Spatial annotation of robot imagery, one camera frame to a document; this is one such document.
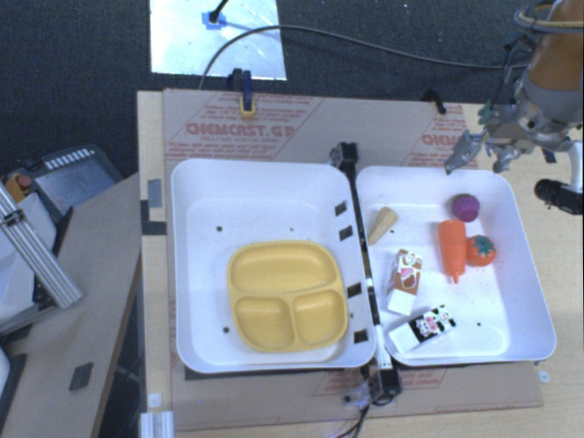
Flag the black and white carton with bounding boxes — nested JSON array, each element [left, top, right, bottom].
[[387, 304, 458, 355]]

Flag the brown and white carton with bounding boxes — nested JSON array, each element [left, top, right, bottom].
[[386, 248, 424, 317]]

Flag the thin black and white rod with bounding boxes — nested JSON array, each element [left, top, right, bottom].
[[342, 155, 390, 370]]

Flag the beige ice cream cone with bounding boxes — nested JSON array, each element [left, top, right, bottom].
[[366, 205, 400, 247]]

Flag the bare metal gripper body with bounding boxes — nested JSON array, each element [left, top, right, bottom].
[[482, 103, 573, 153]]

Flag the orange tomato with green top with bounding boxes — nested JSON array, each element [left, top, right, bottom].
[[464, 234, 497, 268]]

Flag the purple ball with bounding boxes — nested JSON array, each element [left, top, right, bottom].
[[451, 193, 482, 224]]

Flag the white plastic tray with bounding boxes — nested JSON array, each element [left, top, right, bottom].
[[355, 165, 558, 368], [170, 157, 379, 376]]

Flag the black cylinder on white bracket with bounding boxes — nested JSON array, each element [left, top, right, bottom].
[[533, 138, 584, 216]]

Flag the yellow divided plate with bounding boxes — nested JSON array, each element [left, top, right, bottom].
[[225, 239, 350, 355]]

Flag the orange carrot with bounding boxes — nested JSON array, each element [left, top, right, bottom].
[[438, 219, 469, 286]]

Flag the brown cardboard board red print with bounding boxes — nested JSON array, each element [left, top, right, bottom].
[[162, 88, 545, 433]]

